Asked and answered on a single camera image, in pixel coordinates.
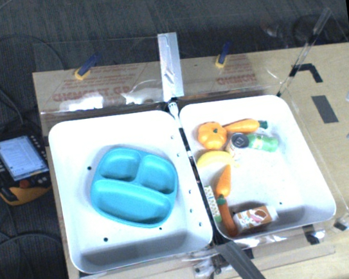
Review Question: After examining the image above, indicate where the orange toy carrot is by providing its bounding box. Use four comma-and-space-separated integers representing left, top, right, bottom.
215, 192, 240, 239
222, 115, 269, 137

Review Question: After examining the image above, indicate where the yellow banana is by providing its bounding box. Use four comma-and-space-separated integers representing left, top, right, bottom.
194, 147, 240, 174

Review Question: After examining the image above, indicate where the patterned flat packet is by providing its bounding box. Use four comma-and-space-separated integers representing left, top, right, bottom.
203, 184, 223, 225

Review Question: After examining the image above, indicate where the orange toy pumpkin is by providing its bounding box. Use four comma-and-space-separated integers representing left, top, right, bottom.
195, 119, 229, 152

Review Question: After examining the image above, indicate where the green plastic bottle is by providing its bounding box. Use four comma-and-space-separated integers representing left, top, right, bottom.
246, 129, 280, 157

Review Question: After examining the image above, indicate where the brown cardboard board red print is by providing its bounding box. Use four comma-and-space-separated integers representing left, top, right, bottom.
31, 25, 349, 279

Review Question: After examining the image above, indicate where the blue divided plate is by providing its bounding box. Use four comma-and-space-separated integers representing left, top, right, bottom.
83, 139, 186, 237

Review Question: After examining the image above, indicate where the orange pizza slice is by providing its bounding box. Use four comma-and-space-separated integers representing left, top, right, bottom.
211, 164, 236, 199

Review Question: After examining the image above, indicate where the small can with dark lid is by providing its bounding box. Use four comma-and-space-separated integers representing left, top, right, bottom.
225, 131, 252, 160

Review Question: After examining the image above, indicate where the brown and white carton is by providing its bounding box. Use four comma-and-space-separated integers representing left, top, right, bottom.
231, 204, 281, 235

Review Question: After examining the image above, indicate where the white plastic tray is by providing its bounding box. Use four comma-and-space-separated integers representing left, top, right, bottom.
46, 101, 217, 278
177, 84, 340, 247

